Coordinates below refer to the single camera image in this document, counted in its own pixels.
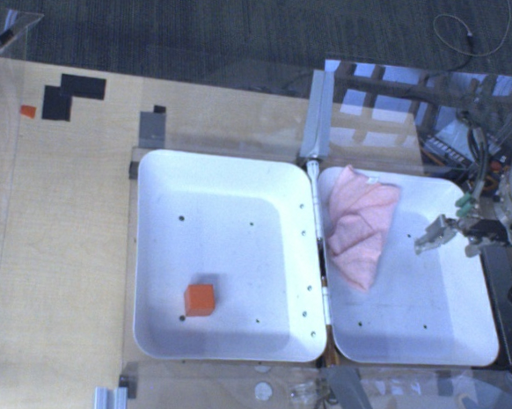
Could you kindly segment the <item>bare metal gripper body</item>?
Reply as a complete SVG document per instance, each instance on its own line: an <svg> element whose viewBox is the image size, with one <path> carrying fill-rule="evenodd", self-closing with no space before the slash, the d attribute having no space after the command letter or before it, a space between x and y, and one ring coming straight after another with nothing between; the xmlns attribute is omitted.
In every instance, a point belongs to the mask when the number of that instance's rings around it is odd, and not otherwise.
<svg viewBox="0 0 512 409"><path fill-rule="evenodd" d="M495 206L466 202L458 207L459 232L471 243L511 246L506 226L499 220Z"/></svg>

